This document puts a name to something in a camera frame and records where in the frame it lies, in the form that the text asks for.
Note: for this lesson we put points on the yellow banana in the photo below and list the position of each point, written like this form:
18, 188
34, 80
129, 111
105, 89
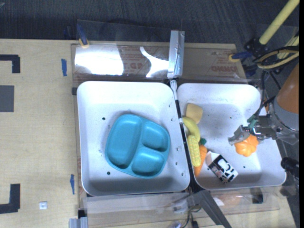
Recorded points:
192, 127

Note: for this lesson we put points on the yellow corn cob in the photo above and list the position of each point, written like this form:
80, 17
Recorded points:
194, 151

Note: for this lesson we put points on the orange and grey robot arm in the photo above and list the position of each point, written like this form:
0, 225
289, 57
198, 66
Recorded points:
288, 98

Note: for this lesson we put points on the orange carrot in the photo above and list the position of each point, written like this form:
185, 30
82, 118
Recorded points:
203, 153

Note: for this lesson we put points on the pale yellow toy chip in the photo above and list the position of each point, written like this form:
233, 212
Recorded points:
194, 111

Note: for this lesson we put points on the blue divided plate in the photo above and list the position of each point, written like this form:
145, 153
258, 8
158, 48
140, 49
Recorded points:
133, 146

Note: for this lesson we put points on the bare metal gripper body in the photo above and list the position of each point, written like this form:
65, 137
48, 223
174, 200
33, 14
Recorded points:
264, 127

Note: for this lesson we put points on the black cylinder on white bracket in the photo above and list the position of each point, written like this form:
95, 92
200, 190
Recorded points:
290, 165

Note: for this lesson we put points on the black and white carton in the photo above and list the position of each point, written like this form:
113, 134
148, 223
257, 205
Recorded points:
222, 168

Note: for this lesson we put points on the white plastic tray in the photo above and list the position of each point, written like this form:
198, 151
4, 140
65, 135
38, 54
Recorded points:
95, 103
225, 98

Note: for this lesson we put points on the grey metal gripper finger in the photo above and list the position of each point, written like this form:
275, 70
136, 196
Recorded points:
238, 135

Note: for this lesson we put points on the orange toy pumpkin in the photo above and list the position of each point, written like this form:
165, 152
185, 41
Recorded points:
247, 147

